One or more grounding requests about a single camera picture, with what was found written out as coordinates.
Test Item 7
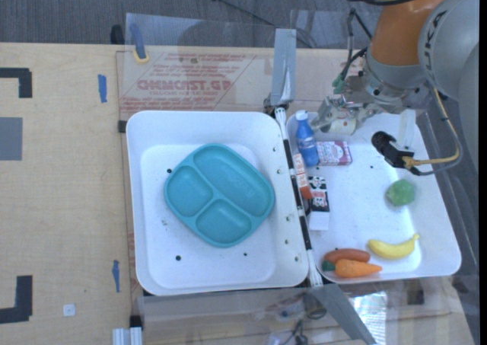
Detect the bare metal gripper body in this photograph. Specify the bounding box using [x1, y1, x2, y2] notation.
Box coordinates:
[341, 71, 433, 117]

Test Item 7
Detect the small white bottle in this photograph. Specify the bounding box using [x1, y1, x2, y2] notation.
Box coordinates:
[329, 117, 358, 136]

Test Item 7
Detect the blue plastic bottle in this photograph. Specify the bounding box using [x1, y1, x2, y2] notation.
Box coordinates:
[294, 110, 320, 168]

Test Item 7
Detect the pink carton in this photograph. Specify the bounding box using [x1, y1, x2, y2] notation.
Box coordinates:
[315, 140, 353, 167]

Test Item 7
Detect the orange packet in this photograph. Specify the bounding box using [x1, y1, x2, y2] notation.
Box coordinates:
[291, 152, 314, 200]

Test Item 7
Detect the thin black and white rod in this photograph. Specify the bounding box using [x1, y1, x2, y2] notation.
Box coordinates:
[274, 106, 323, 288]

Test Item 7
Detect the white plastic tray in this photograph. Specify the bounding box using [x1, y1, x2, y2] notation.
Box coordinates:
[285, 110, 463, 286]
[125, 109, 310, 297]

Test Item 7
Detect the green broccoli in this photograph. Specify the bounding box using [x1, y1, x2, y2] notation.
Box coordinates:
[385, 178, 415, 207]

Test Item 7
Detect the black and white carton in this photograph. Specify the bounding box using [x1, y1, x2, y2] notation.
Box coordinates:
[307, 175, 331, 232]

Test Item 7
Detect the brown cardboard board red print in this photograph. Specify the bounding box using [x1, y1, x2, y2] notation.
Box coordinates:
[115, 45, 457, 333]

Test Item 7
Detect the blue divided plate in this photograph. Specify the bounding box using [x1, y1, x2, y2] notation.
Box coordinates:
[163, 143, 276, 249]

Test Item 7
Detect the yellow banana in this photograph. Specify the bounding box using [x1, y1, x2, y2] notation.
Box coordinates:
[367, 233, 421, 260]

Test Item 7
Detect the brown sausage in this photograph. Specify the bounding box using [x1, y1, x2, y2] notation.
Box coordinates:
[323, 248, 371, 264]

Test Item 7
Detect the orange carrot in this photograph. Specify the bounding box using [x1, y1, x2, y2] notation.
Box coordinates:
[321, 258, 383, 279]

